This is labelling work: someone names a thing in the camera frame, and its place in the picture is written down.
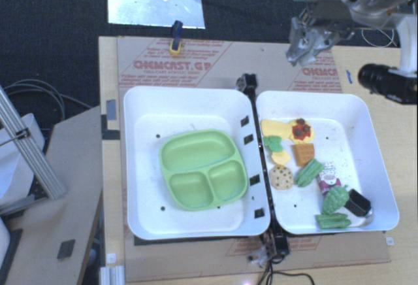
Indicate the green divided plate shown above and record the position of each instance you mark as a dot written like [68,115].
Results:
[202,169]

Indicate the tan toy biscuit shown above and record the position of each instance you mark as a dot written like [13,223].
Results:
[281,177]

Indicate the black cylinder on white bracket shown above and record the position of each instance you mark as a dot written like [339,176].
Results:
[385,81]

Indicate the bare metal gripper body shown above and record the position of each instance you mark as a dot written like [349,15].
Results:
[369,9]

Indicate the green toy lettuce leaf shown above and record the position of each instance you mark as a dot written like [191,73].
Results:
[273,143]

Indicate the white plastic tray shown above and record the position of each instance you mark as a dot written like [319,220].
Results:
[352,153]
[147,162]

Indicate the toy pizza slice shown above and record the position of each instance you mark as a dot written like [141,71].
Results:
[302,133]

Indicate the brown cardboard board red print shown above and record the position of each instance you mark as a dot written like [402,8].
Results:
[196,64]

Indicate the yellow toy cheese slice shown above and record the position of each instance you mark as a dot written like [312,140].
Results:
[274,128]

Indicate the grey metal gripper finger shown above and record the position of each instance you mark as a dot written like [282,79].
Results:
[318,42]
[295,45]

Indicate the thin black rod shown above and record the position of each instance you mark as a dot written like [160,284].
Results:
[261,146]

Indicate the green toy beans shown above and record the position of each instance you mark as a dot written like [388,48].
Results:
[308,173]
[333,221]

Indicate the green toy grapes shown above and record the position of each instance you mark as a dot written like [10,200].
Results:
[333,200]

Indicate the small yellow toy piece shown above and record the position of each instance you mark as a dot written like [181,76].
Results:
[281,157]

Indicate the orange toy bread slice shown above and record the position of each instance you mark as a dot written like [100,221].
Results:
[303,154]

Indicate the clear bottle with black cap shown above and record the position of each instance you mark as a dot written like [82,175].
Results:
[359,203]

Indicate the white and purple packet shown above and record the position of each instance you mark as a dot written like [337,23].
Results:
[330,177]

